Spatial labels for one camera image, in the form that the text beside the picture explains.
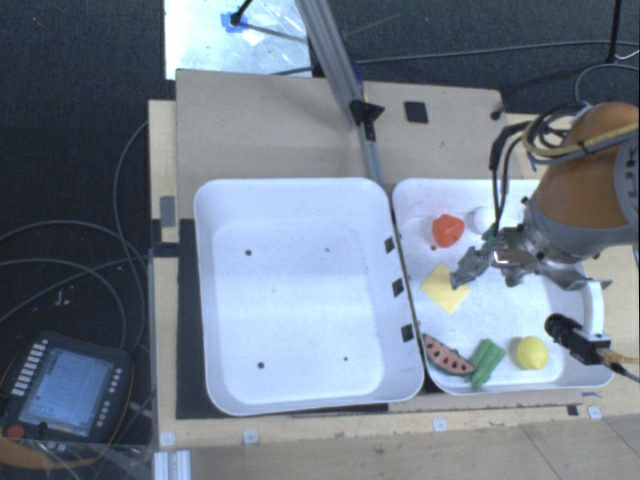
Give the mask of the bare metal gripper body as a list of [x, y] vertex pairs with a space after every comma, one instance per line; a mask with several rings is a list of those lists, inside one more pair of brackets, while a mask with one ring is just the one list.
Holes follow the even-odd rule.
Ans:
[[539, 231], [526, 225], [503, 228], [495, 238], [491, 266], [501, 271], [508, 266], [536, 265], [538, 276], [559, 288], [583, 288], [586, 276], [578, 268], [580, 257], [552, 245]]

